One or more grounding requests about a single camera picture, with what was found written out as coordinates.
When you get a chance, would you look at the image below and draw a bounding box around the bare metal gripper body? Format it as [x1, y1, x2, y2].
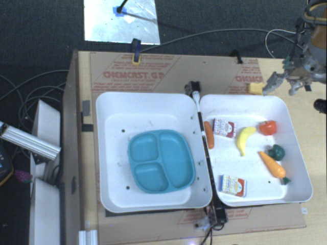
[285, 57, 327, 86]

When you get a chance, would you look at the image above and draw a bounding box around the yellow block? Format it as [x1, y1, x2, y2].
[248, 82, 266, 95]

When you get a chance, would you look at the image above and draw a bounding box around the red tomato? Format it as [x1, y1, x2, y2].
[259, 119, 277, 136]

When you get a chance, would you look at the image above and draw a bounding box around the yellow banana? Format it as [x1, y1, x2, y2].
[236, 126, 257, 157]

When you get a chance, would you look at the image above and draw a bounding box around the white and red carton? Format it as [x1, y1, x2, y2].
[212, 117, 237, 139]
[218, 174, 248, 198]

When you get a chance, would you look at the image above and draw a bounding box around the green broccoli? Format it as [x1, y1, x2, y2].
[267, 144, 286, 161]

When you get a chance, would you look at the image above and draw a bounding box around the thin black and white rod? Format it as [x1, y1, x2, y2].
[193, 90, 223, 215]

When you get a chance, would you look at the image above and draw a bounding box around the orange carrot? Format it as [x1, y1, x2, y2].
[259, 150, 292, 186]

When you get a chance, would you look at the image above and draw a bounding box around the orange sausage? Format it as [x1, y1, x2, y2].
[203, 120, 216, 150]

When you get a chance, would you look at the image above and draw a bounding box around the white plastic tray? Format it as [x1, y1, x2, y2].
[95, 91, 214, 213]
[199, 93, 314, 208]

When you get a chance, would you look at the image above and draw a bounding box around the brown cardboard board red print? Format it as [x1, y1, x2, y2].
[89, 51, 307, 240]

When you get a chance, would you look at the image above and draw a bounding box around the blue divided plate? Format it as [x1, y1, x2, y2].
[127, 129, 196, 194]

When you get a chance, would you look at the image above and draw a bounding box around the pink strawberry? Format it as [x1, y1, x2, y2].
[13, 169, 34, 184]

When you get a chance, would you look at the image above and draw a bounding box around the black cylinder on white bracket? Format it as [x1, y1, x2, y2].
[314, 99, 327, 112]

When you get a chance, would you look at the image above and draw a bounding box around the black block with thin wires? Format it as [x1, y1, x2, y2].
[208, 205, 228, 227]
[184, 80, 203, 96]

